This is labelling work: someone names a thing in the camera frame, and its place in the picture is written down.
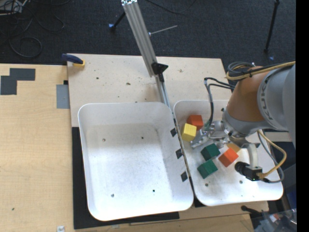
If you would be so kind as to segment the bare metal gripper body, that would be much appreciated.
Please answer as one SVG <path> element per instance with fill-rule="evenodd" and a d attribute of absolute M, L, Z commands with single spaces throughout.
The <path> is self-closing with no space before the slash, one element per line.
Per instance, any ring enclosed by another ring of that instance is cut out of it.
<path fill-rule="evenodd" d="M 203 143 L 214 141 L 222 144 L 228 142 L 228 136 L 221 121 L 207 122 L 202 129 Z"/>

